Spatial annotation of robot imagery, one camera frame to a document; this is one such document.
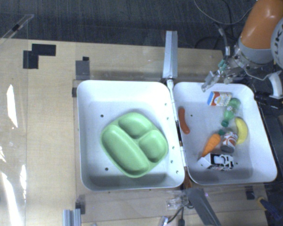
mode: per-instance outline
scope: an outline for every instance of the wooden surface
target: wooden surface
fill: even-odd
[[[21,41],[12,40],[10,43],[19,48]],[[82,60],[83,56],[89,57],[92,78],[146,80],[146,76],[150,76],[159,80],[164,49],[29,40],[28,48],[27,43],[22,45],[23,50],[31,50],[32,43],[55,44],[57,54],[39,56],[39,69],[28,71],[26,225],[59,226],[62,225],[63,210],[73,210],[78,197],[74,100],[71,93],[75,61]],[[220,51],[179,49],[179,77],[200,81],[209,70],[216,68],[221,58]],[[256,196],[265,195],[263,186],[255,190]],[[207,191],[208,200],[222,225],[267,225],[265,214],[255,200],[246,200],[243,187],[228,188],[228,191],[208,188]],[[147,195],[157,197],[161,204],[149,204],[144,197],[139,199],[135,195],[134,198],[133,194],[130,203],[102,194],[93,194],[88,203],[95,206],[95,213],[91,215],[98,215],[98,226],[156,226],[161,211],[166,212],[167,216],[174,214],[174,210],[166,209],[164,192],[153,191]],[[151,215],[140,213],[149,209]],[[130,211],[134,211],[135,215],[128,213]],[[109,213],[126,219],[111,221]],[[1,215],[0,226],[10,225],[7,215]],[[83,226],[91,225],[92,218],[86,215],[82,218],[86,222]],[[187,226],[202,225],[195,210],[186,210],[185,219]],[[177,220],[170,225],[177,225]]]

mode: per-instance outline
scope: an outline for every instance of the sausage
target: sausage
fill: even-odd
[[[187,123],[185,122],[184,114],[185,114],[185,109],[183,107],[180,107],[178,109],[179,125],[180,125],[180,128],[183,131],[183,133],[187,135],[187,134],[190,133],[190,129],[189,129]]]

